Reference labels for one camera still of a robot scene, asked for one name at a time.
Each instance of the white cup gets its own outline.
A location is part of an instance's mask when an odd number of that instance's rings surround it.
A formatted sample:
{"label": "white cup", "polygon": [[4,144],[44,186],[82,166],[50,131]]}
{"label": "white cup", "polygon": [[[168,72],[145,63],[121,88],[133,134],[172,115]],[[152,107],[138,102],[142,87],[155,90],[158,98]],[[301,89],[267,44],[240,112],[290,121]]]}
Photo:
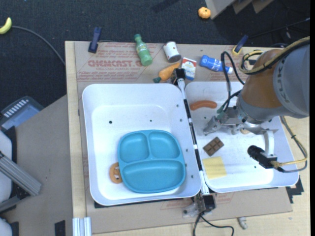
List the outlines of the white cup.
{"label": "white cup", "polygon": [[182,56],[177,51],[177,46],[174,41],[169,41],[164,44],[163,49],[166,54],[167,61],[170,63],[177,62],[182,58]]}

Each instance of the yellow banana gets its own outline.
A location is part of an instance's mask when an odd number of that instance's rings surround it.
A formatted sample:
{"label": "yellow banana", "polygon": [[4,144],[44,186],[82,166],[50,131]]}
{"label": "yellow banana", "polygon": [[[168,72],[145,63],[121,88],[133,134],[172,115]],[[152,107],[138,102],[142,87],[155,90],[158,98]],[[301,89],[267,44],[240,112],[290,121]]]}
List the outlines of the yellow banana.
{"label": "yellow banana", "polygon": [[11,29],[11,26],[12,26],[11,18],[7,18],[6,21],[5,21],[4,26],[2,26],[0,28],[0,34],[5,34],[8,30]]}

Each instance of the divided blue plate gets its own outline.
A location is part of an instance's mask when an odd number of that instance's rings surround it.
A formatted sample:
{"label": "divided blue plate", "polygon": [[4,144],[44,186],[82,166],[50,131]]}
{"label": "divided blue plate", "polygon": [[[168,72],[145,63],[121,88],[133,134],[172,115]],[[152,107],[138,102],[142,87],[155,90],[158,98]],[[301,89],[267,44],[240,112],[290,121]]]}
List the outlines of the divided blue plate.
{"label": "divided blue plate", "polygon": [[118,144],[123,183],[138,193],[157,193],[180,186],[185,161],[177,139],[163,130],[141,130],[124,135]]}

